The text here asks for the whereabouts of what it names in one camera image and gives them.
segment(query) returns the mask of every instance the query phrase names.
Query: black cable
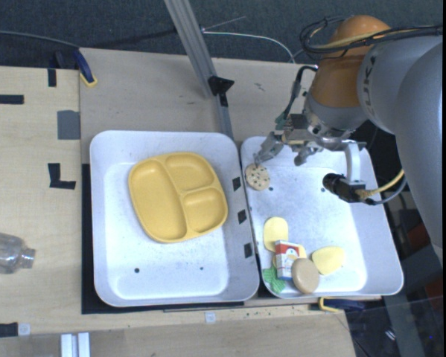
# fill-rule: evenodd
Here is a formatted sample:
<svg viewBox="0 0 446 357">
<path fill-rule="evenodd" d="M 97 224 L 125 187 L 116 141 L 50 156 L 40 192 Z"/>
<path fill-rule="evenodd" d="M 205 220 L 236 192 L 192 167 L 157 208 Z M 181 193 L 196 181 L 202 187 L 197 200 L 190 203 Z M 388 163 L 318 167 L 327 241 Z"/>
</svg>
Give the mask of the black cable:
<svg viewBox="0 0 446 357">
<path fill-rule="evenodd" d="M 375 139 L 376 139 L 377 134 L 378 134 L 378 130 L 379 130 L 379 127 L 375 127 L 375 130 L 374 130 L 373 135 L 372 135 L 372 139 L 370 140 L 369 145 L 366 146 L 366 150 L 367 151 L 371 151 L 372 150 L 373 144 L 374 144 Z"/>
<path fill-rule="evenodd" d="M 292 105 L 296 98 L 299 96 L 299 92 L 301 90 L 301 82 L 302 82 L 302 75 L 304 74 L 304 71 L 306 70 L 312 70 L 317 71 L 317 67 L 315 66 L 309 66 L 309 65 L 303 65 L 298 71 L 296 75 L 296 80 L 294 80 L 294 83 L 292 85 L 292 91 L 290 92 L 290 100 L 289 104 L 287 105 L 286 109 L 284 110 L 284 119 L 287 119 L 287 116 L 289 116 L 290 109 L 292 108 Z"/>
<path fill-rule="evenodd" d="M 100 42 L 100 43 L 94 44 L 93 47 L 94 48 L 104 48 L 104 47 L 109 47 L 109 46 L 111 47 L 111 46 L 115 46 L 115 45 L 121 45 L 124 43 L 133 44 L 133 43 L 140 42 L 144 39 L 156 39 L 159 37 L 168 36 L 168 35 L 175 34 L 175 33 L 176 33 L 176 28 L 173 27 L 170 30 L 164 30 L 161 32 L 144 34 L 141 36 L 133 36 L 133 37 L 128 37 L 126 39 L 119 39 L 119 40 L 115 40 L 115 41 Z M 38 39 L 41 41 L 56 42 L 57 44 L 69 46 L 71 48 L 83 48 L 83 46 L 74 44 L 72 42 L 62 41 L 61 39 L 54 39 L 54 38 L 47 37 L 47 36 L 39 36 L 37 34 L 32 34 L 32 33 L 21 33 L 21 32 L 14 32 L 11 30 L 0 30 L 0 36 L 27 37 L 27 38 L 32 38 L 32 39 Z"/>
<path fill-rule="evenodd" d="M 344 18 L 325 18 L 321 21 L 315 22 L 308 25 L 299 34 L 299 40 L 302 45 L 302 49 L 309 55 L 314 54 L 330 54 L 338 51 L 343 53 L 338 57 L 342 57 L 349 49 L 359 48 L 362 46 L 370 46 L 380 42 L 393 41 L 397 39 L 406 39 L 418 36 L 441 36 L 443 34 L 443 25 L 431 25 L 431 26 L 408 26 L 408 27 L 397 27 L 390 28 L 387 30 L 382 30 L 381 32 L 367 36 L 366 38 L 355 40 L 349 44 L 334 46 L 334 47 L 324 47 L 318 48 L 314 47 L 310 43 L 310 39 L 315 35 L 315 33 L 325 29 L 327 26 L 345 20 Z"/>
<path fill-rule="evenodd" d="M 71 48 L 82 48 L 80 45 L 73 44 L 72 42 L 62 41 L 60 39 L 53 39 L 51 37 L 46 36 L 38 36 L 37 34 L 31 33 L 21 33 L 21 32 L 13 32 L 10 30 L 0 30 L 0 36 L 20 36 L 20 37 L 29 37 L 32 39 L 40 39 L 42 41 L 56 42 L 57 44 L 70 46 Z"/>
</svg>

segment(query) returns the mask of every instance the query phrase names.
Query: yellow divided plate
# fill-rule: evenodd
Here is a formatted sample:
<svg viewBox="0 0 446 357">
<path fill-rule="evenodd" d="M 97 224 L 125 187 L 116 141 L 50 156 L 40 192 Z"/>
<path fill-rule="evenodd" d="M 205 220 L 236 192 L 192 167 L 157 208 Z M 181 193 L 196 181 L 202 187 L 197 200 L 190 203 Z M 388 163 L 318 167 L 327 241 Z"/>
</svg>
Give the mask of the yellow divided plate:
<svg viewBox="0 0 446 357">
<path fill-rule="evenodd" d="M 167 153 L 140 161 L 130 171 L 128 186 L 141 226 L 158 242 L 202 236 L 228 216 L 216 173 L 196 153 Z"/>
</svg>

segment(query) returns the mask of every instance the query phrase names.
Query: plastic bottle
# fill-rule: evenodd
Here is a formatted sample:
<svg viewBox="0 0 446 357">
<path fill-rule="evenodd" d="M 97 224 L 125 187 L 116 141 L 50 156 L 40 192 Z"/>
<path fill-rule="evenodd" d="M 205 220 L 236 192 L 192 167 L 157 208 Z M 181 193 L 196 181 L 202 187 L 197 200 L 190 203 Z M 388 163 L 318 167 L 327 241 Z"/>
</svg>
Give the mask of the plastic bottle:
<svg viewBox="0 0 446 357">
<path fill-rule="evenodd" d="M 0 273 L 12 274 L 20 268 L 31 268 L 36 250 L 18 237 L 0 233 Z"/>
</svg>

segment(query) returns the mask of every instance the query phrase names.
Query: wooden table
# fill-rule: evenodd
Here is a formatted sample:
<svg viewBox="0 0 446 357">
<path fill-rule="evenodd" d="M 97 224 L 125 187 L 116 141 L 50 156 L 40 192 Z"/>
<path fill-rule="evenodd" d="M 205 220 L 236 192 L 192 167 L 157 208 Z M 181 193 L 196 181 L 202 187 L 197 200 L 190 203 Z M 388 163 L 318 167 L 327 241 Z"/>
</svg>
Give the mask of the wooden table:
<svg viewBox="0 0 446 357">
<path fill-rule="evenodd" d="M 94 88 L 74 70 L 56 70 L 57 85 L 49 86 L 46 69 L 0 67 L 0 94 L 25 99 L 0 104 L 0 231 L 36 249 L 33 268 L 0 275 L 0 324 L 30 324 L 35 337 L 0 339 L 0 356 L 22 355 L 25 345 L 35 350 L 45 340 L 38 335 L 49 335 L 58 350 L 57 335 L 68 332 L 91 332 L 96 356 L 354 356 L 343 312 L 313 311 L 304 300 L 255 297 L 242 307 L 211 309 L 215 324 L 206 324 L 205 310 L 81 315 L 81 164 L 89 162 L 92 137 L 105 129 L 218 130 L 213 100 L 202 96 L 187 57 L 81 51 L 98 79 Z M 227 96 L 236 143 L 266 135 L 300 65 L 214 64 L 235 80 Z M 60 138 L 62 112 L 80 113 L 81 139 Z M 51 163 L 74 189 L 49 186 Z"/>
</svg>

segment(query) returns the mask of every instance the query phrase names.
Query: cookie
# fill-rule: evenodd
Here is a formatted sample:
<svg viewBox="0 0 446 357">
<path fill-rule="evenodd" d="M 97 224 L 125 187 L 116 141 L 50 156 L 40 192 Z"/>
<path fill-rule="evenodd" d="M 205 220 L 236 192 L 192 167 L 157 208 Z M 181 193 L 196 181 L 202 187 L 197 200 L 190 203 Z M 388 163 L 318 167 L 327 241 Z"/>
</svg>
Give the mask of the cookie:
<svg viewBox="0 0 446 357">
<path fill-rule="evenodd" d="M 250 164 L 245 171 L 247 184 L 256 190 L 267 189 L 270 185 L 270 177 L 266 167 Z"/>
</svg>

